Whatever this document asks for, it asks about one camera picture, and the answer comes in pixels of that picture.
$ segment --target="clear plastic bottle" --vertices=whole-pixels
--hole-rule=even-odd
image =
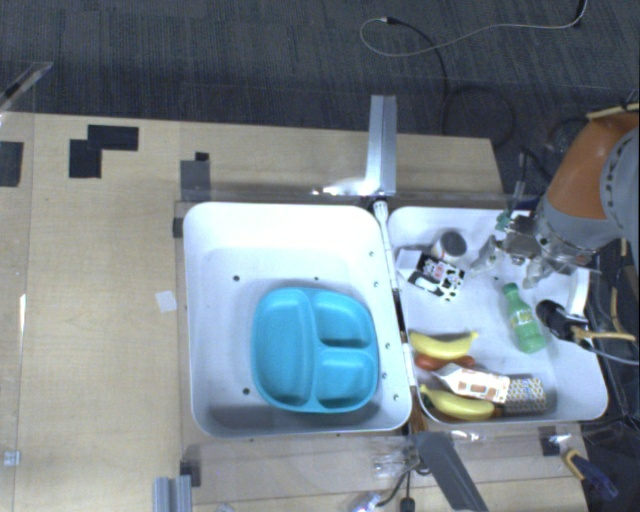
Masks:
[[[509,283],[502,288],[509,303],[509,320],[518,338],[520,350],[532,354],[546,345],[544,336],[540,333],[538,322],[533,316],[529,305],[520,298],[518,285]]]

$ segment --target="yellow banana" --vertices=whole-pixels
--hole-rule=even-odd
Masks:
[[[464,356],[471,348],[471,342],[478,337],[476,331],[471,331],[469,334],[451,341],[441,341],[426,334],[420,334],[419,332],[410,332],[409,340],[411,345],[421,354],[429,357],[435,357],[436,359],[444,359],[451,361]]]
[[[440,412],[464,421],[488,420],[496,407],[489,400],[464,398],[448,391],[429,389],[424,384],[420,386],[420,392],[427,395]]]

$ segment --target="blue plate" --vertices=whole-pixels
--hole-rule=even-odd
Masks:
[[[251,367],[270,404],[340,413],[366,404],[378,385],[378,344],[369,311],[351,297],[280,288],[258,303]]]

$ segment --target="brown sausage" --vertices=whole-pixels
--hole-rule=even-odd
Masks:
[[[424,354],[418,354],[415,362],[418,368],[422,368],[423,370],[428,370],[430,372],[439,370],[448,363],[456,363],[463,368],[473,368],[476,364],[475,359],[471,356],[462,356],[458,359],[454,359],[453,361],[444,361],[443,359],[436,359],[435,357],[429,357]]]

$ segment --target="white paper piece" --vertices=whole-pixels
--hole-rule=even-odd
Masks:
[[[160,313],[167,313],[178,309],[178,303],[171,290],[156,293],[156,301],[158,301]]]

